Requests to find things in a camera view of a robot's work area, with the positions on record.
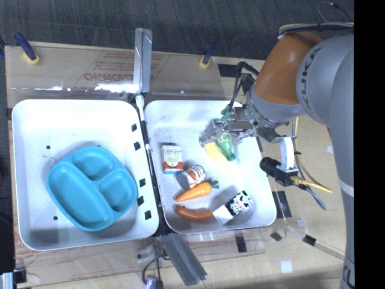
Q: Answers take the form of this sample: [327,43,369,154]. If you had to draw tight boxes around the cow print white carton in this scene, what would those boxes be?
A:
[212,190,254,226]

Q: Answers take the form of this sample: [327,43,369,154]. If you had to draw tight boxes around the white and red carton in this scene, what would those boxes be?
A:
[161,143,184,175]

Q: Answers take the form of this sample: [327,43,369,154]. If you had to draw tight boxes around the blue divided plate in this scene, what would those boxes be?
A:
[46,145,139,232]

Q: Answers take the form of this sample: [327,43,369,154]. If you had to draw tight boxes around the black cylinder on white bracket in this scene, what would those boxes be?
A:
[259,128,300,188]

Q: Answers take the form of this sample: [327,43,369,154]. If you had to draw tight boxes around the white plastic tray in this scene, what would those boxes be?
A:
[144,99,278,235]
[11,98,160,252]

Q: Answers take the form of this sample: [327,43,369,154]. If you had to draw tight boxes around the orange and white can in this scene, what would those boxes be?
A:
[177,164,207,190]

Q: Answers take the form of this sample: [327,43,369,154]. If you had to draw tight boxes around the brown cardboard board red print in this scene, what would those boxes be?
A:
[4,40,347,289]

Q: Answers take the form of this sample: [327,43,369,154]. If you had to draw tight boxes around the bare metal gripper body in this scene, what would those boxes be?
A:
[223,105,275,145]

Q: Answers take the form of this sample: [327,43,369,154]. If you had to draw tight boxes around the yellow banana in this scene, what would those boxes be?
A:
[204,141,229,163]

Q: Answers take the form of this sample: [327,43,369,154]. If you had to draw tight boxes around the green bottle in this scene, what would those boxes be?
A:
[217,131,237,162]

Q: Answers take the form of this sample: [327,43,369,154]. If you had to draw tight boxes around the brown sausage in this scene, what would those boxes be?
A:
[174,205,214,222]

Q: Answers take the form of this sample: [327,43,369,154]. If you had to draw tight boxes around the thin black and white rod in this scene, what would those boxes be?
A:
[135,94,161,222]

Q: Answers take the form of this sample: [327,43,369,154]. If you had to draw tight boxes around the orange carrot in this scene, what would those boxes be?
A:
[175,179,220,203]

